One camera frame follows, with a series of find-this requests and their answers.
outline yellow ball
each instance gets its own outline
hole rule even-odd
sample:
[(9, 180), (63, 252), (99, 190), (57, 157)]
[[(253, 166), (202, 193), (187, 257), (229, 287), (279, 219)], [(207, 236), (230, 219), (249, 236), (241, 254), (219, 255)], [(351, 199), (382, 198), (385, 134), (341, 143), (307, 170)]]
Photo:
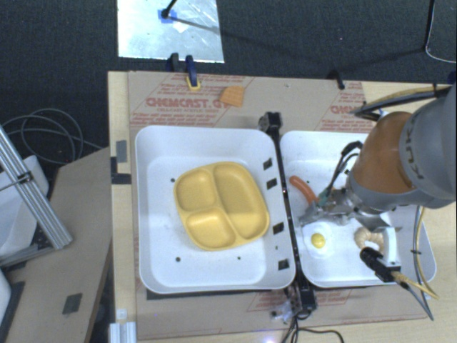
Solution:
[(326, 238), (323, 237), (322, 234), (316, 232), (311, 236), (311, 243), (315, 248), (321, 249), (326, 244)]

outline silver metal sheet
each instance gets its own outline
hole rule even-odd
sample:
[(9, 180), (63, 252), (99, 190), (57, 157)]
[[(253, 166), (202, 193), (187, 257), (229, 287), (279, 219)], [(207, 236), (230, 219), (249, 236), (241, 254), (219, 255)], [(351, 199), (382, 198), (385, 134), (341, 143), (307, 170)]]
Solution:
[(178, 0), (171, 19), (160, 13), (171, 0), (117, 0), (119, 56), (224, 62), (216, 0)]

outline yellow plate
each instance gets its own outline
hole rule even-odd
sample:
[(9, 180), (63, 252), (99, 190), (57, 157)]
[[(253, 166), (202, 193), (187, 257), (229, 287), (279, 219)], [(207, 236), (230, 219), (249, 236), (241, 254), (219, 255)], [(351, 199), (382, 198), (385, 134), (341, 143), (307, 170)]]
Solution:
[(184, 228), (205, 250), (223, 250), (265, 234), (270, 216), (262, 194), (244, 166), (223, 161), (182, 174), (174, 199)]

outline dark floor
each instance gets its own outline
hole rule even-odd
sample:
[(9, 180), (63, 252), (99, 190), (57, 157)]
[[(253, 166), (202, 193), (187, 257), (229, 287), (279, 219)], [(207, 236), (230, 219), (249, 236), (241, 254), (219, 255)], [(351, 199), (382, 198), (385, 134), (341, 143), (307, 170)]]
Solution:
[[(443, 83), (456, 70), (423, 50), (429, 0), (217, 3), (226, 63), (197, 64), (199, 72), (323, 79), (338, 69), (348, 80)], [(457, 0), (436, 0), (429, 46), (448, 60), (456, 59), (456, 7)], [(116, 30), (116, 0), (0, 0), (0, 123), (51, 107), (106, 146), (106, 73), (165, 69), (163, 61), (119, 58)], [(20, 137), (11, 138), (26, 156)], [(68, 161), (65, 139), (30, 139), (45, 156)], [(51, 177), (56, 166), (43, 166)]]

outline orange wooden block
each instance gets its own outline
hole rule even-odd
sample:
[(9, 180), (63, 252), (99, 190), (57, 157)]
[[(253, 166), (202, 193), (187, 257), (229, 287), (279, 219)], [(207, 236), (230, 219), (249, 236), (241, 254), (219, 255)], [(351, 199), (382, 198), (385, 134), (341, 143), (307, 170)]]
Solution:
[(229, 86), (224, 89), (219, 101), (231, 106), (243, 106), (244, 88), (242, 86)]

